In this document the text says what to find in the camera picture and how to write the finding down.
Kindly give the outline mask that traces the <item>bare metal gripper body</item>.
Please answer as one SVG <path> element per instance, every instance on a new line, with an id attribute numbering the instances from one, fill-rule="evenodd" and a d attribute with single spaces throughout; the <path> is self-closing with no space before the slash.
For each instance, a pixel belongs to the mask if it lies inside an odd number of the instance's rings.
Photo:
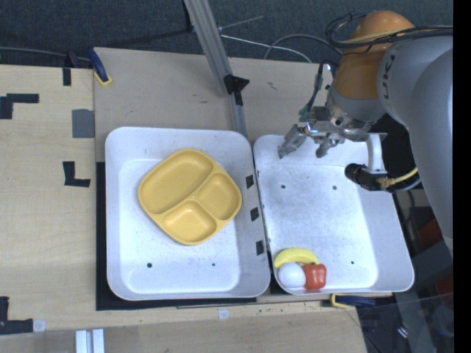
<path id="1" fill-rule="evenodd" d="M 309 112 L 305 133 L 316 139 L 365 141 L 372 122 L 349 117 L 338 107 L 314 106 Z"/>

